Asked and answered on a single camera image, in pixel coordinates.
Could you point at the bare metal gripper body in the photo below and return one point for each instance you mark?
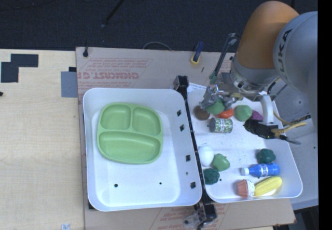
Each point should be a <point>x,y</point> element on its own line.
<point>234,88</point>

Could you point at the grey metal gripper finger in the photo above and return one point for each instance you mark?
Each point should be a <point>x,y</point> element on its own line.
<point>230,101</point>
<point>207,99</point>

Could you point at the light green round fruit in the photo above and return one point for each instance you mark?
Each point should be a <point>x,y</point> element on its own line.
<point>216,108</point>

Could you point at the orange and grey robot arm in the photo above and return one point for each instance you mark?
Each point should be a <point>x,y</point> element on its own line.
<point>293,49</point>

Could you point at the orange toy carrot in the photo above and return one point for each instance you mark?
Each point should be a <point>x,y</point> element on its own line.
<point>226,114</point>

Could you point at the light green apple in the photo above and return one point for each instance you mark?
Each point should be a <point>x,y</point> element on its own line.
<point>243,113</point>

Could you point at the green printed can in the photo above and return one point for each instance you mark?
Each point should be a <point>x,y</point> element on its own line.
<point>221,125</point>

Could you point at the purple toy vegetable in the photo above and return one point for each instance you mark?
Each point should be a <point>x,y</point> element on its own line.
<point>257,116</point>

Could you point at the white plastic tray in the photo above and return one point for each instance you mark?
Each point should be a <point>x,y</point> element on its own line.
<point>241,146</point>
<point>145,179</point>

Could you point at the white egg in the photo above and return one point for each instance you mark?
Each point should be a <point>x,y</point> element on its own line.
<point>206,155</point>

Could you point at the brown cardboard board red print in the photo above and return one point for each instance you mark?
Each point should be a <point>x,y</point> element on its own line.
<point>155,73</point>

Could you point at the light green pepper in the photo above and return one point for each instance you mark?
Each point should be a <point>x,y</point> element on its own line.
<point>221,162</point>

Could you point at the dark green broccoli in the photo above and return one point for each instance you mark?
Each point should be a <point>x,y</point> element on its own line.
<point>265,156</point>
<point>211,176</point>

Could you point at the blue bottle white cap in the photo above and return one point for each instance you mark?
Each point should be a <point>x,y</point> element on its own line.
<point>264,170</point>

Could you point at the brown and white cupcake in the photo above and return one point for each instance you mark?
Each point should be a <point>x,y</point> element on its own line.
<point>243,188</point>

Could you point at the green divided plate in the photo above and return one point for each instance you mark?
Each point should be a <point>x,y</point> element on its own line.
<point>129,143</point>

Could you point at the yellow corn cob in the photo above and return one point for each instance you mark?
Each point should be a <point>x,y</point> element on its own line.
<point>268,186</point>

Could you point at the black cylinder on white bracket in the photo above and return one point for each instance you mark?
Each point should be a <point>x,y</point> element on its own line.
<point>260,128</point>

